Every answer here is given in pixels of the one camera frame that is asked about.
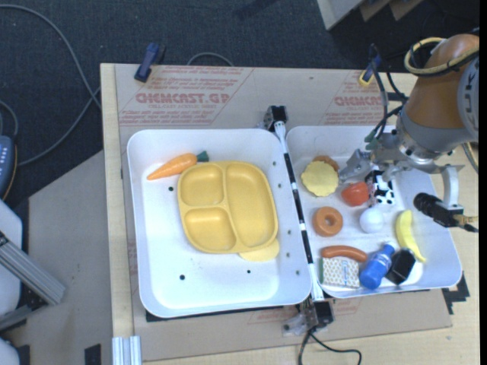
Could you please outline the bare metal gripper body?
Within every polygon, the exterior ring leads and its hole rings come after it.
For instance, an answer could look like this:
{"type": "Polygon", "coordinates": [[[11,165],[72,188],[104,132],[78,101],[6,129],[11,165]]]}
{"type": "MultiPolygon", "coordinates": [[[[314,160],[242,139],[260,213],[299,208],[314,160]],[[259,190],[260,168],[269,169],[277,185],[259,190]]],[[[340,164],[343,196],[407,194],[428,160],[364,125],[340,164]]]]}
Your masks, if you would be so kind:
{"type": "Polygon", "coordinates": [[[386,165],[398,165],[403,171],[441,173],[446,166],[436,161],[456,146],[454,129],[426,129],[413,135],[405,129],[393,129],[371,139],[371,161],[381,171],[386,165]]]}

